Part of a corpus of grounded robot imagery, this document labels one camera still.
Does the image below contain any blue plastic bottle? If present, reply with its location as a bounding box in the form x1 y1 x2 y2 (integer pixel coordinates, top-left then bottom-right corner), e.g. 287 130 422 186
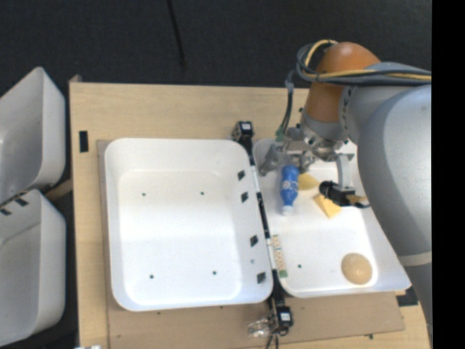
279 164 301 217

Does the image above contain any white plastic tray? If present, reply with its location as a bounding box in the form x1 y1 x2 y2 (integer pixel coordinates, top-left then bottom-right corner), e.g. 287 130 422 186
252 138 413 300
104 137 275 313

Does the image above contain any white and green packet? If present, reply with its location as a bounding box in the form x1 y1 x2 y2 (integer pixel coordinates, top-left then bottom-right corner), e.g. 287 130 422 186
271 234 290 279

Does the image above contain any black cylinder on white bracket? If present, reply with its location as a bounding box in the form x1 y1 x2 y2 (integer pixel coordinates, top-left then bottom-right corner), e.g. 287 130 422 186
318 153 359 208

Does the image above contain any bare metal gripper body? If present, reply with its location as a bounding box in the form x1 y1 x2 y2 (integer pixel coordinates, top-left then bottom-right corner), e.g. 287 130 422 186
280 125 343 161

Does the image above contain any yellow pizza slice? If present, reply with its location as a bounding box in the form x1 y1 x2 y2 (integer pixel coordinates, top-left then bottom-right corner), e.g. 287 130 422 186
312 193 343 220

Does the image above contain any thin black and white rod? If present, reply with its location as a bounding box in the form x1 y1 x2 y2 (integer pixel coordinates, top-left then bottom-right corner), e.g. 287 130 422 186
240 136 288 307

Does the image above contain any black block with thin wires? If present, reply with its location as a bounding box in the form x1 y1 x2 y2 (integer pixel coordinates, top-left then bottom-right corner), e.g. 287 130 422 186
231 120 255 142
272 305 295 337

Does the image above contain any yellow cheese wedge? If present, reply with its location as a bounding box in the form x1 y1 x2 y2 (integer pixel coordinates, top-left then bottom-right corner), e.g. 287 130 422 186
297 172 321 192

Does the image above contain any clear plastic packet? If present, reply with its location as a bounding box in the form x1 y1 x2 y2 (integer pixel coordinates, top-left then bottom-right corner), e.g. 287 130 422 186
246 317 274 338

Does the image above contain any beige round bread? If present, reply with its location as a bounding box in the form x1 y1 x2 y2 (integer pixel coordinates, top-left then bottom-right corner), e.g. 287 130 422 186
340 252 373 286

